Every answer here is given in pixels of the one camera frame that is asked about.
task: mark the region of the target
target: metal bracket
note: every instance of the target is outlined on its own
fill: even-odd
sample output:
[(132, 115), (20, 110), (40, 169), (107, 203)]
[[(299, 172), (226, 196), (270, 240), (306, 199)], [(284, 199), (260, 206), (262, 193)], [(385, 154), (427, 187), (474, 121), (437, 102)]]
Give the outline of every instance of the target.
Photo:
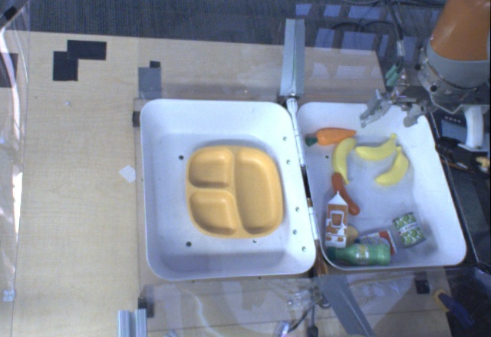
[(287, 19), (279, 97), (299, 97), (304, 94), (304, 78), (305, 22), (303, 19)]
[(375, 337), (375, 333), (351, 293), (346, 276), (323, 276), (319, 288), (349, 335)]
[(368, 101), (367, 110), (360, 116), (361, 127), (366, 127), (367, 124), (380, 119), (384, 116), (392, 106), (392, 103), (381, 93), (380, 90), (375, 90), (375, 95)]
[(135, 312), (121, 310), (117, 313), (118, 337), (147, 337), (147, 311)]

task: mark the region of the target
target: clear plastic panel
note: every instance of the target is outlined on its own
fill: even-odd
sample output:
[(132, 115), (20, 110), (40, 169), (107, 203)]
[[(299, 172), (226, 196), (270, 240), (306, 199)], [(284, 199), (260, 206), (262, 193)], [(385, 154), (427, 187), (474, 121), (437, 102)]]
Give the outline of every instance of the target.
[(394, 0), (390, 10), (380, 4), (297, 5), (296, 18), (306, 25), (305, 97), (367, 102), (376, 88), (393, 86), (387, 81), (399, 58), (406, 74), (416, 74), (420, 48), (439, 13), (437, 3), (421, 7), (404, 0)]
[(22, 209), (29, 71), (29, 3), (8, 0), (0, 17), (0, 334), (10, 335)]
[(490, 289), (478, 268), (434, 269), (168, 283), (147, 286), (140, 304), (149, 336), (450, 337), (486, 334)]
[(275, 101), (282, 59), (281, 45), (142, 39), (139, 98)]

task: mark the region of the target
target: toy sausage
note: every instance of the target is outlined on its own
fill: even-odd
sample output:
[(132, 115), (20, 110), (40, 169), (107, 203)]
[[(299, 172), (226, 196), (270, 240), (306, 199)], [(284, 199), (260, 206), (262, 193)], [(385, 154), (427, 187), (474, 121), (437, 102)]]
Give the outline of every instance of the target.
[(331, 176), (331, 182), (334, 192), (339, 192), (339, 195), (341, 195), (344, 201), (348, 204), (348, 212), (352, 216), (357, 216), (360, 213), (360, 207), (351, 199), (346, 191), (346, 188), (344, 188), (343, 176), (340, 173), (335, 172)]

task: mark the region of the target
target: white paper scrap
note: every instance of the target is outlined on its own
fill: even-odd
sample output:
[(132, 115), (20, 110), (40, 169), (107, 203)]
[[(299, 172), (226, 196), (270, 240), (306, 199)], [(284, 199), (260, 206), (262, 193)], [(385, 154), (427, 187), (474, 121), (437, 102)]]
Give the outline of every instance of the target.
[(4, 290), (3, 291), (3, 301), (13, 302), (15, 299), (15, 290)]
[(322, 63), (314, 63), (314, 67), (312, 68), (312, 79), (329, 79), (328, 69)]
[(120, 170), (120, 175), (124, 177), (128, 183), (133, 183), (137, 179), (137, 172), (131, 165), (126, 165)]

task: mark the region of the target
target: small carton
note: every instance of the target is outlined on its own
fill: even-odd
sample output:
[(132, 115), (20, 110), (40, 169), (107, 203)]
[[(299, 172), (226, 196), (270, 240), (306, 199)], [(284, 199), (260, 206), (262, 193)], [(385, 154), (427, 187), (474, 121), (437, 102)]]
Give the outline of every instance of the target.
[(336, 193), (328, 202), (325, 221), (325, 245), (327, 247), (346, 247), (346, 229), (348, 228), (348, 204)]

